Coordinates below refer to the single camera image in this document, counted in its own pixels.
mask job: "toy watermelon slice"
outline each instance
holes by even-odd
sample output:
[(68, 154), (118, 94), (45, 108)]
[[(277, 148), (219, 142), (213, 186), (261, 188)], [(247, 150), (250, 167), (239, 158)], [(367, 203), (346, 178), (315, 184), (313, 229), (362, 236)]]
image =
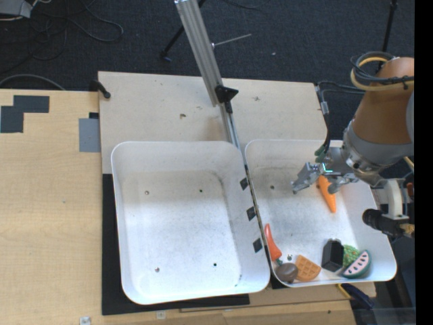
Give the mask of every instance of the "toy watermelon slice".
[(355, 261), (353, 261), (344, 271), (345, 278), (358, 278), (370, 268), (371, 255), (368, 251), (363, 251)]

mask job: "white tray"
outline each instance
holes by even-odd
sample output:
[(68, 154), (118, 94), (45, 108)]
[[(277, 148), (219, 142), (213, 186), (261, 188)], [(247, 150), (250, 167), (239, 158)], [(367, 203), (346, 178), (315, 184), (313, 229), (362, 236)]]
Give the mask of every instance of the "white tray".
[(269, 265), (257, 217), (247, 214), (254, 205), (235, 146), (123, 142), (112, 151), (112, 172), (130, 300), (147, 305), (267, 286)]
[[(329, 238), (338, 238), (359, 250), (367, 249), (372, 262), (361, 278), (346, 279), (341, 270), (326, 269), (309, 282), (283, 284), (292, 287), (337, 284), (344, 282), (386, 281), (396, 273), (396, 261), (388, 237), (363, 223), (365, 209), (376, 209), (370, 187), (362, 182), (340, 188), (336, 194), (337, 212), (332, 213), (314, 185), (293, 195), (291, 182), (309, 161), (323, 141), (255, 140), (246, 146), (246, 162), (259, 208), (263, 227), (269, 223), (273, 239), (282, 251), (281, 260), (288, 255), (295, 262), (299, 254), (321, 265), (323, 246)], [(341, 146), (333, 141), (332, 146)], [(272, 263), (272, 270), (277, 267)]]

